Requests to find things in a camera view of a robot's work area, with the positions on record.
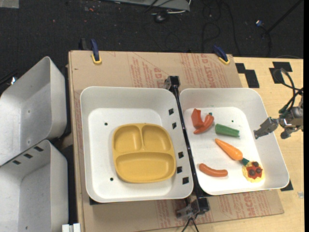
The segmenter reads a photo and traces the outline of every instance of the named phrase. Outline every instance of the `white tray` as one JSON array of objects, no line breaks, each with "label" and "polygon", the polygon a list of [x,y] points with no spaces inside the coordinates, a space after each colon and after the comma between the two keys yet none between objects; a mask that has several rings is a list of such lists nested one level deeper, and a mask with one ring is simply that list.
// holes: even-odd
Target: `white tray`
[{"label": "white tray", "polygon": [[[185,126],[192,149],[198,182],[210,195],[283,188],[289,183],[281,151],[274,133],[255,139],[253,130],[268,117],[259,94],[249,88],[185,89],[180,93]],[[239,130],[240,137],[218,135],[214,125],[205,133],[193,134],[191,114],[200,109],[201,116],[212,113],[214,124]],[[219,138],[243,152],[244,158],[262,164],[265,179],[251,183],[243,176],[239,161],[232,160],[214,141]],[[214,169],[227,169],[227,177],[212,177],[202,173],[198,165],[204,163]]]},{"label": "white tray", "polygon": [[0,166],[44,139],[61,136],[66,124],[64,76],[44,57],[0,97]]},{"label": "white tray", "polygon": [[1,166],[1,232],[59,232],[68,210],[67,161],[49,141]]},{"label": "white tray", "polygon": [[[171,92],[161,88],[88,87],[81,93],[81,112],[86,189],[93,200],[107,203],[181,199],[191,194],[190,162],[176,99]],[[165,128],[174,146],[176,167],[182,171],[155,183],[132,184],[121,180],[112,158],[112,134],[119,126],[131,123]]]}]

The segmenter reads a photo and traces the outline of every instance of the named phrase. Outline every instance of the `hole in tray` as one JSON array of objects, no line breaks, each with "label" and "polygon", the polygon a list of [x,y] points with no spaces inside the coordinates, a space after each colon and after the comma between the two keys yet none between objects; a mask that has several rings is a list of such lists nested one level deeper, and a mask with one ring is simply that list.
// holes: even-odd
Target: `hole in tray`
[{"label": "hole in tray", "polygon": [[177,167],[177,173],[181,173],[183,171],[183,167]]},{"label": "hole in tray", "polygon": [[30,154],[24,154],[24,157],[27,157],[27,158],[32,158],[33,156],[32,155],[30,155]]},{"label": "hole in tray", "polygon": [[183,185],[189,183],[189,177],[183,178]]},{"label": "hole in tray", "polygon": [[15,163],[16,165],[21,164],[21,162],[19,162],[19,161],[17,161],[17,160],[12,161],[12,163]]},{"label": "hole in tray", "polygon": [[36,150],[39,151],[39,152],[42,152],[42,151],[43,151],[43,149],[40,148],[40,147],[38,147],[38,146],[35,146],[34,149],[36,149]]}]

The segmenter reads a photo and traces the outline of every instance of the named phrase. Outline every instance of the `yellow plate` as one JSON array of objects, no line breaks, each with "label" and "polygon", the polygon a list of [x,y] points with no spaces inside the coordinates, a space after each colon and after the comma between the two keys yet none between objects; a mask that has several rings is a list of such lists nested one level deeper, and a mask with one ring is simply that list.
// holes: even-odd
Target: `yellow plate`
[{"label": "yellow plate", "polygon": [[112,136],[112,154],[118,176],[130,183],[171,178],[176,159],[169,133],[154,124],[127,124]]}]

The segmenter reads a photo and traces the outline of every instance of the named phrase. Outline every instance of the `cardboard sheet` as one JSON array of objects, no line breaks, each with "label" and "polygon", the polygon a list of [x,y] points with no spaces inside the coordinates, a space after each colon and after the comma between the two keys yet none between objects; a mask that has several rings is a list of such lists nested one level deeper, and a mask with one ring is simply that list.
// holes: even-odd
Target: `cardboard sheet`
[{"label": "cardboard sheet", "polygon": [[[184,200],[91,204],[85,188],[80,94],[89,86],[163,87],[169,75],[179,76],[181,89],[241,87],[232,56],[224,65],[215,54],[100,52],[95,65],[91,51],[69,52],[69,77],[74,137],[78,217],[82,231],[137,232],[184,226],[176,210]],[[276,190],[208,197],[210,211],[196,223],[210,223],[283,213]]]}]

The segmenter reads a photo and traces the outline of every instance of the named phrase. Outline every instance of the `black floor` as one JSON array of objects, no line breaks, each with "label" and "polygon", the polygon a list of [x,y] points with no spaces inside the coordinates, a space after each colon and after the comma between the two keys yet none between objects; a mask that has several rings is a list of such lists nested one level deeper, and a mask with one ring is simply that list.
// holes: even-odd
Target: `black floor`
[{"label": "black floor", "polygon": [[104,51],[211,53],[216,44],[234,56],[303,58],[304,2],[294,8],[298,1],[192,0],[190,12],[156,23],[151,13],[157,8],[145,12],[144,6],[111,1],[19,0],[18,9],[0,7],[0,79],[13,69],[21,76],[44,56],[65,66],[81,38],[96,39]]}]

